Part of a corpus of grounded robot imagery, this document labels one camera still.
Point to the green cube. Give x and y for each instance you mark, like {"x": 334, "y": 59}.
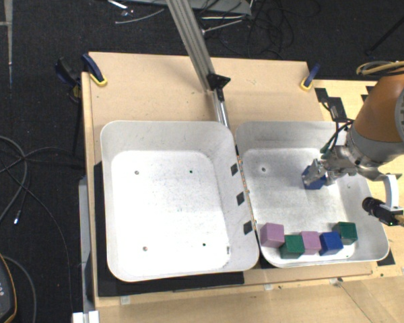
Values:
{"x": 293, "y": 245}
{"x": 346, "y": 232}

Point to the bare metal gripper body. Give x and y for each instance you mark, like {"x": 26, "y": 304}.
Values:
{"x": 342, "y": 161}

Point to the blue cube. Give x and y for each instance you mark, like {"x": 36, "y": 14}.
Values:
{"x": 331, "y": 243}
{"x": 320, "y": 183}

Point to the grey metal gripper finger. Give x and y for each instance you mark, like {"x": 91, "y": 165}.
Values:
{"x": 329, "y": 178}
{"x": 313, "y": 173}

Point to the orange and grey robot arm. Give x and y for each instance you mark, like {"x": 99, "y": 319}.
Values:
{"x": 378, "y": 119}

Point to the pale wood board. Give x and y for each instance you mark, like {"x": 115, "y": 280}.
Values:
{"x": 155, "y": 89}

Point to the purple cube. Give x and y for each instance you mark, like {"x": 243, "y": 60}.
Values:
{"x": 311, "y": 242}
{"x": 272, "y": 235}

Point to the black cylinder on white bracket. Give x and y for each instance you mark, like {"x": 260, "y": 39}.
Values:
{"x": 381, "y": 210}

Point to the white plastic tray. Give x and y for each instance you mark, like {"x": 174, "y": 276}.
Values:
{"x": 168, "y": 210}
{"x": 289, "y": 197}

